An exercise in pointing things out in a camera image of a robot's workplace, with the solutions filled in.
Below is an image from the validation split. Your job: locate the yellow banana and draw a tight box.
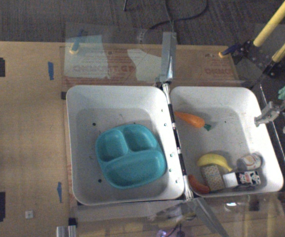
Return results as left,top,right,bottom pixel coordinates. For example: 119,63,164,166
197,153,233,173

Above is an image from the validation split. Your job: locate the red sausage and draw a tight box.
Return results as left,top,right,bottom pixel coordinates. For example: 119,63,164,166
188,174,211,195

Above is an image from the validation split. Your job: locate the white plastic tray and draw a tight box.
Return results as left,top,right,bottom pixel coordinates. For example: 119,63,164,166
65,84,186,206
169,85,285,198

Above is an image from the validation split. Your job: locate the beige patterned carton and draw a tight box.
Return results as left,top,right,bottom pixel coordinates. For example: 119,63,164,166
201,164,226,192

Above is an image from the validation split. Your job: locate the blue divided plate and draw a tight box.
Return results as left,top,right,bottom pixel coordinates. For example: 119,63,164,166
94,123,168,190

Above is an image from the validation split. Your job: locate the brown cardboard board red print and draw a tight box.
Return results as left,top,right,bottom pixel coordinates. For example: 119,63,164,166
59,44,285,237

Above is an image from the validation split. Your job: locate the white and orange can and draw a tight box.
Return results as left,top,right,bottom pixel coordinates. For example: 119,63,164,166
236,153,263,172

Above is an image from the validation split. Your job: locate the orange carrot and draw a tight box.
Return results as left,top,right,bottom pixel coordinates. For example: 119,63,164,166
173,111,212,132

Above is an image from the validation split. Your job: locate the black and white milk carton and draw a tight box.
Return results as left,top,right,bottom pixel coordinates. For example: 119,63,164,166
222,170,262,189

